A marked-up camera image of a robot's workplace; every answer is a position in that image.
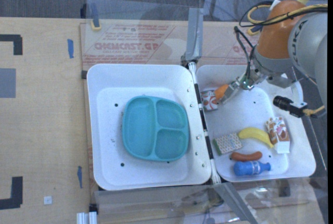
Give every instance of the orange object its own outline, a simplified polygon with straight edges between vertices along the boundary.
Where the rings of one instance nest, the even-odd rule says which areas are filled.
[[[221,99],[224,96],[225,91],[228,89],[229,85],[225,84],[217,88],[214,93],[217,100]]]
[[[253,154],[245,155],[238,152],[233,152],[230,157],[235,161],[255,161],[262,157],[262,153],[257,151]]]
[[[274,18],[305,7],[305,5],[295,0],[284,0],[272,9],[268,19]],[[276,24],[264,26],[257,44],[258,53],[266,58],[285,59],[289,58],[288,39],[293,26],[303,16],[287,19]]]

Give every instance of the yellow banana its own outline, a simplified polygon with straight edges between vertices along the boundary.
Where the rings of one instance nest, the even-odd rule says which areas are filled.
[[[272,148],[274,146],[271,143],[270,136],[266,131],[258,129],[258,128],[254,128],[254,127],[248,127],[248,128],[242,129],[238,133],[238,137],[240,139],[255,138],[255,139],[258,139],[258,140],[264,142],[270,148]]]

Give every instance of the hot dog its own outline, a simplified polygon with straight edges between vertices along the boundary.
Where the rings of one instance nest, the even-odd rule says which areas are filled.
[[[230,155],[231,159],[235,161],[255,161],[262,157],[262,153],[260,151],[254,152],[253,154],[245,155],[239,152],[233,152]]]

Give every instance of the teal plate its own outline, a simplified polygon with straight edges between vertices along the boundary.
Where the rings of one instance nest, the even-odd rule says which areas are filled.
[[[153,96],[137,96],[125,107],[122,136],[133,156],[154,161],[174,161],[187,151],[188,119],[178,103]]]

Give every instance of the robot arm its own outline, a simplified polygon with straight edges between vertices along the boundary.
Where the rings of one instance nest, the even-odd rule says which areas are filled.
[[[290,12],[302,10],[309,13],[288,17]],[[238,90],[251,90],[264,80],[281,88],[296,89],[293,86],[299,82],[281,76],[295,66],[302,73],[316,79],[327,110],[327,7],[326,12],[319,11],[308,10],[303,3],[294,0],[285,0],[275,5],[268,19],[279,19],[283,15],[287,15],[287,18],[263,26],[258,43],[250,55],[251,68],[248,66],[241,77],[229,84],[221,98],[222,104]],[[302,94],[297,92],[293,101],[277,96],[273,104],[290,111],[296,117],[302,117],[306,113],[306,103]]]

